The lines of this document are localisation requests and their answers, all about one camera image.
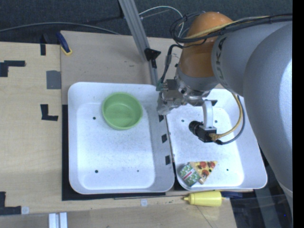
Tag toy pizza slice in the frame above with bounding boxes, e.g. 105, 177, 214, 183
189, 161, 219, 185

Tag green bowl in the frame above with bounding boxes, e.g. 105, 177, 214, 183
101, 92, 143, 131

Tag green and white small can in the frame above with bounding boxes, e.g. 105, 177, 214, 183
178, 163, 201, 188

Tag white plastic tray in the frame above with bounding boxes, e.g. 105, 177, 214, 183
67, 81, 175, 195
164, 88, 268, 191

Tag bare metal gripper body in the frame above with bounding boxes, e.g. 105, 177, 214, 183
161, 79, 211, 107

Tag yellow squeeze bottle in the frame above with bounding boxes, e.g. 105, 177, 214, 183
183, 190, 226, 208

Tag thin black and white rod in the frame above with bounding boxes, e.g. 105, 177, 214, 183
165, 114, 177, 182

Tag black cylinder on white bracket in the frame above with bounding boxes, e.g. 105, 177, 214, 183
189, 99, 218, 143

